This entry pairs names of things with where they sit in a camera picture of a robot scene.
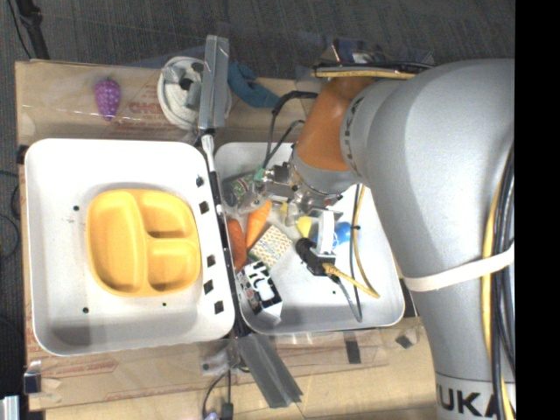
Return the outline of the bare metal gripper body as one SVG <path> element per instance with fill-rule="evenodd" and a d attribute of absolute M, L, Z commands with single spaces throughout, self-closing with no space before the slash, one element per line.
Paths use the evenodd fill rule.
<path fill-rule="evenodd" d="M 301 212 L 326 209 L 343 198 L 341 192 L 319 190 L 310 185 L 288 162 L 264 170 L 262 190 L 269 199 L 292 204 Z"/>

